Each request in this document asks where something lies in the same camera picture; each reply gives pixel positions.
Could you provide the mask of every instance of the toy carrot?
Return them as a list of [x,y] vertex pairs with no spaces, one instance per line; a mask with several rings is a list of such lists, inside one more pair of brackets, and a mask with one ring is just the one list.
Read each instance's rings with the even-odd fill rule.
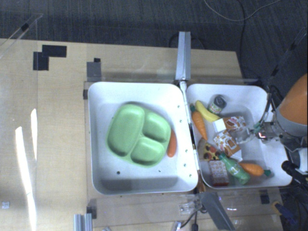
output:
[[175,132],[171,130],[171,136],[167,150],[168,157],[173,157],[176,150],[177,150],[177,137],[175,136]]
[[202,138],[204,138],[207,141],[207,133],[206,133],[206,128],[205,124],[203,121],[203,117],[199,111],[197,111],[194,107],[194,105],[190,105],[190,109],[192,112],[192,121],[196,128],[198,129],[199,133],[201,134]]
[[249,163],[239,163],[243,170],[245,170],[248,174],[253,176],[261,176],[265,174],[266,176],[270,175],[270,170],[264,170],[260,165],[258,164],[249,164]]

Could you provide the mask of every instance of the gray carpet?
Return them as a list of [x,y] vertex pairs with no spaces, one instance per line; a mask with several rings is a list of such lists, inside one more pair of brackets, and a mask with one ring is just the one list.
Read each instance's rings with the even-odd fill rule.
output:
[[[207,1],[226,17],[243,17],[236,0]],[[249,15],[274,0],[240,1]],[[242,34],[243,22],[217,16],[203,0],[0,0],[0,37],[11,33],[19,13],[44,14],[38,27],[41,40],[168,47],[170,37],[185,30],[199,38],[192,41],[193,48],[237,51],[243,76],[264,81],[300,29],[307,31],[307,1],[282,0],[260,10],[245,21]],[[273,84],[284,96],[306,72],[304,37]]]

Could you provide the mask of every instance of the white bin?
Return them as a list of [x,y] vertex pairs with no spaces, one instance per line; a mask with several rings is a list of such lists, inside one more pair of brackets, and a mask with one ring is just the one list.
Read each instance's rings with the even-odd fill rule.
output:
[[[187,89],[188,104],[201,100],[204,104],[222,94],[227,99],[223,116],[243,115],[252,127],[262,116],[266,104],[266,93],[254,86],[230,86],[193,84]],[[187,192],[195,188],[198,181],[198,160],[195,161],[187,113],[181,90],[172,84],[97,82],[89,92],[90,140],[92,182],[102,194],[136,194]],[[162,161],[150,168],[130,164],[111,154],[105,145],[110,121],[116,110],[126,104],[136,103],[157,112],[171,125],[177,136],[177,152],[173,158],[164,156]],[[214,129],[206,122],[209,142],[213,143]],[[196,143],[201,138],[194,129]],[[257,163],[272,171],[270,177],[252,177],[247,185],[240,185],[230,176],[230,188],[267,188],[288,185],[292,178],[282,169],[287,160],[284,147],[276,141],[262,144],[253,139],[241,145],[242,157],[247,162]],[[210,182],[207,162],[201,162],[205,183]]]

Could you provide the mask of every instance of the plastic bottle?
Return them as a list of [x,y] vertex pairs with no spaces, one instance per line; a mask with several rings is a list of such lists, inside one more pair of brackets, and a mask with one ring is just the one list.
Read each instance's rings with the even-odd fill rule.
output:
[[224,107],[226,107],[227,102],[221,95],[217,95],[214,101],[210,104],[208,110],[213,114],[218,115]]
[[226,169],[236,177],[242,185],[250,180],[250,175],[234,160],[227,158],[226,154],[221,153],[219,159],[224,162]]

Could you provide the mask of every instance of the yellow banana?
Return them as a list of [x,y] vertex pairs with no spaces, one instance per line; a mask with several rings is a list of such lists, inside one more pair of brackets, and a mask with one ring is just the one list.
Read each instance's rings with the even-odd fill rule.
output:
[[209,112],[199,100],[196,102],[195,107],[196,110],[201,113],[202,117],[209,122],[217,121],[220,119],[218,115]]

